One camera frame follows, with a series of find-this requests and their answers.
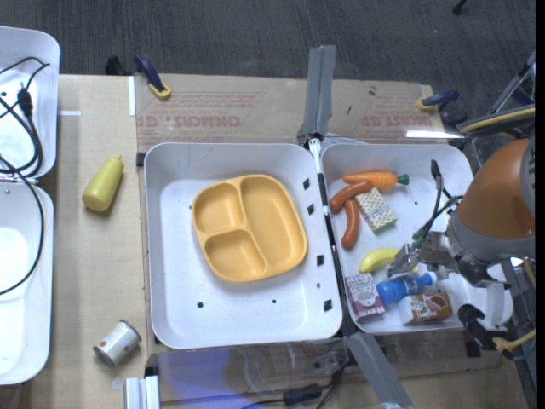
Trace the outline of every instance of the blue clamp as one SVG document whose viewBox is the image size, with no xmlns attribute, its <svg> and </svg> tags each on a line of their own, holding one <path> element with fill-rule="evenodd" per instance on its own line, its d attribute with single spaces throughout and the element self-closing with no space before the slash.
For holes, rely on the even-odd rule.
<svg viewBox="0 0 545 409">
<path fill-rule="evenodd" d="M 435 106 L 439 105 L 439 110 L 441 110 L 449 101 L 458 100 L 458 97 L 458 91 L 443 91 L 438 94 L 430 95 L 425 99 L 417 99 L 416 107 L 421 111 L 432 111 Z"/>
<path fill-rule="evenodd" d="M 152 63 L 142 55 L 136 55 L 134 63 L 136 64 L 137 71 L 146 74 L 149 87 L 153 94 L 160 99 L 166 99 L 170 95 L 170 88 L 164 82 L 161 82 L 161 78 L 155 71 Z"/>
</svg>

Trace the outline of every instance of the dark gray carpet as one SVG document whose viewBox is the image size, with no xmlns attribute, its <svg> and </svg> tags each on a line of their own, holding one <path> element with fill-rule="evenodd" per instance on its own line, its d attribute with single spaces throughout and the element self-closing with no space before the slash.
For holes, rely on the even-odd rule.
<svg viewBox="0 0 545 409">
<path fill-rule="evenodd" d="M 112 54 L 159 72 L 305 78 L 307 53 L 337 46 L 336 78 L 457 89 L 486 113 L 536 45 L 536 0 L 0 0 L 0 25 L 38 29 L 61 71 L 104 74 Z"/>
</svg>

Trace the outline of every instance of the pink box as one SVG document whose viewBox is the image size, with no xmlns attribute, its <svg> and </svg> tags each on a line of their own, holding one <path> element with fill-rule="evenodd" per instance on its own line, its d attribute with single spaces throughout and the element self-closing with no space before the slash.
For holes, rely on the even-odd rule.
<svg viewBox="0 0 545 409">
<path fill-rule="evenodd" d="M 371 273 L 348 276 L 345 281 L 348 301 L 352 306 L 356 321 L 361 322 L 385 313 Z"/>
</svg>

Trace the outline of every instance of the tin can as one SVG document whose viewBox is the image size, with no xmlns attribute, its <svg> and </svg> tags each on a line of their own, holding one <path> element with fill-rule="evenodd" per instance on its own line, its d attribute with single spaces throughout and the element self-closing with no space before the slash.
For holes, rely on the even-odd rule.
<svg viewBox="0 0 545 409">
<path fill-rule="evenodd" d="M 119 365 L 130 351 L 142 340 L 136 329 L 125 320 L 120 320 L 93 351 L 111 368 Z"/>
</svg>

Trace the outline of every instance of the yellow divided plate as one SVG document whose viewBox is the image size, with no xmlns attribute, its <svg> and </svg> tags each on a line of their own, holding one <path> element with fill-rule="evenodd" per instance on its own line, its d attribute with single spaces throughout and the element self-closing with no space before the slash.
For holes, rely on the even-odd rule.
<svg viewBox="0 0 545 409">
<path fill-rule="evenodd" d="M 307 254 L 295 206 L 270 176 L 240 176 L 206 187 L 193 199 L 192 221 L 206 262 L 231 282 L 284 273 Z"/>
</svg>

